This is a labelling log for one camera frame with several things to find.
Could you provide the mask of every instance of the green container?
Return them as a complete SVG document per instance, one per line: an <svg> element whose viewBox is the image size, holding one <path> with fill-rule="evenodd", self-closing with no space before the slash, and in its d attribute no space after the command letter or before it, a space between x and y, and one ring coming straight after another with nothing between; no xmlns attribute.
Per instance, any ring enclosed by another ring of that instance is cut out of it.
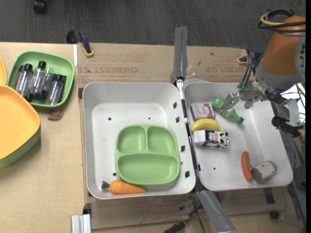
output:
<svg viewBox="0 0 311 233"><path fill-rule="evenodd" d="M180 171L176 137L162 126L127 126L117 137L116 165L120 177L128 183L170 183Z"/></svg>
<svg viewBox="0 0 311 233"><path fill-rule="evenodd" d="M45 61L47 63L47 67L51 67L54 70L55 74L61 74L63 76L66 76L66 81L63 86L62 99L59 103L54 105L48 105L45 104L44 100L34 98L30 102L30 104L32 106L45 107L45 108L59 107L67 100L74 80L74 66L69 59L66 59L62 56L32 50L21 53L13 63L13 66L9 73L7 85L10 87L13 86L17 70L21 65L31 64L33 66L33 69L35 69L38 66L39 61Z"/></svg>

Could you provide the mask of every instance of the stack of plates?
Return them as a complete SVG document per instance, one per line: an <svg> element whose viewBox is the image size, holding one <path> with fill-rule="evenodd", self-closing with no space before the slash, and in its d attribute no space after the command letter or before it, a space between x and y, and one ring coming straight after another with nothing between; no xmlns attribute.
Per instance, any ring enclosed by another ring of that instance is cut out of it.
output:
<svg viewBox="0 0 311 233"><path fill-rule="evenodd" d="M40 138L40 117L17 91L6 84L0 58L0 168L26 153Z"/></svg>

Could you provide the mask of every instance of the table surface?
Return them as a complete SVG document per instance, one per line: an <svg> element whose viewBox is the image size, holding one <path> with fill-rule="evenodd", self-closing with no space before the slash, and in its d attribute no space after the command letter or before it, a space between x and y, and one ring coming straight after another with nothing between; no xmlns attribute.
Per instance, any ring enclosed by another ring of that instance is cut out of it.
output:
<svg viewBox="0 0 311 233"><path fill-rule="evenodd" d="M54 53L73 63L74 45L0 42L0 55L7 73L16 57L27 50ZM41 119L40 140L18 160L0 169L0 232L69 233L72 215L81 215L85 205L78 71L70 96L63 106L63 117L48 119L48 109L36 108ZM285 195L287 210L294 212ZM238 232L284 232L269 219L268 212L230 216ZM216 232L210 220L203 219L207 232ZM94 232L163 232L172 222L94 230ZM203 232L199 220L191 220L185 233Z"/></svg>

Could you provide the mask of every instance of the carrot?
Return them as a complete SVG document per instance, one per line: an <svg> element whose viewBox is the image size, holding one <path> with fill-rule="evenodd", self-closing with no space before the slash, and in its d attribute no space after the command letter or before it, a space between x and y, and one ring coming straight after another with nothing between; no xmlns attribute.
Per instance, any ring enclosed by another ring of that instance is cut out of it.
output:
<svg viewBox="0 0 311 233"><path fill-rule="evenodd" d="M115 194L130 194L130 193L142 193L146 192L146 190L137 185L129 184L123 181L115 180L108 184L103 181L102 189L110 188L110 190Z"/></svg>
<svg viewBox="0 0 311 233"><path fill-rule="evenodd" d="M248 152L244 151L242 153L242 157L241 157L241 165L242 165L242 171L243 171L245 178L248 181L252 181L254 179L254 175L252 174L251 170L249 169L248 157L249 157Z"/></svg>

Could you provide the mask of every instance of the can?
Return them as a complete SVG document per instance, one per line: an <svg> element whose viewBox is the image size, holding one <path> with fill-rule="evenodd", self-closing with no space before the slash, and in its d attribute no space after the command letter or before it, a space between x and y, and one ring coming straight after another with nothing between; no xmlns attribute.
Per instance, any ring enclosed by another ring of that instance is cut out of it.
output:
<svg viewBox="0 0 311 233"><path fill-rule="evenodd" d="M263 164L253 167L251 169L252 174L254 175L254 180L256 182L262 182L265 179L271 177L276 173L276 170L271 162L264 162Z"/></svg>

